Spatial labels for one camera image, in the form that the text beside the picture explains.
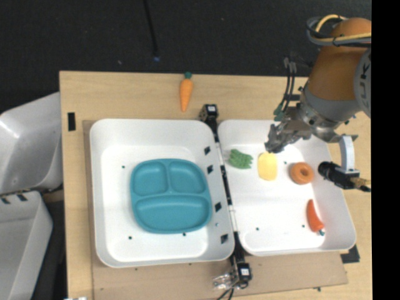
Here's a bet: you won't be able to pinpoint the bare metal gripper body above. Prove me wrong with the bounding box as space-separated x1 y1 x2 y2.
277 104 342 144

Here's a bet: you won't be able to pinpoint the yellow rounded toy block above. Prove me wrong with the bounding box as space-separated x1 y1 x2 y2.
257 151 278 182

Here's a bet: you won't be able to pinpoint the green pea pods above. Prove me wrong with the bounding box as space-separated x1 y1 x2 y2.
229 149 254 170

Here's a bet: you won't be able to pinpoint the orange doughnut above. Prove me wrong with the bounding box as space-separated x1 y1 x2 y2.
289 162 314 186

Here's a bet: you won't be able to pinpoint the thin black and white rod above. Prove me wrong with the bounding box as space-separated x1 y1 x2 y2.
209 117 244 264

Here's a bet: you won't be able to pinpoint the white plastic tray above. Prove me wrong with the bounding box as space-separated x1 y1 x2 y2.
217 119 358 258
89 118 236 268

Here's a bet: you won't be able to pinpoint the red-orange chili pepper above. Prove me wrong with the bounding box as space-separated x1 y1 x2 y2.
306 199 326 236

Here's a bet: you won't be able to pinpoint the orange carrot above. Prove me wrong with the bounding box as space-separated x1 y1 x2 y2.
179 71 194 113

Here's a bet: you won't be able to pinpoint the blue divided plate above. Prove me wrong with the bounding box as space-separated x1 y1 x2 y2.
129 158 214 234

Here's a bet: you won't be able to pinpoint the black cylinder on white bracket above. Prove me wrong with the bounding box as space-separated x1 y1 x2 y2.
317 135 361 190

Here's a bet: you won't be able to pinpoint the black block with thin wires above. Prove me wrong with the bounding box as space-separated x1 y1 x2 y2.
199 104 219 122
234 262 253 283

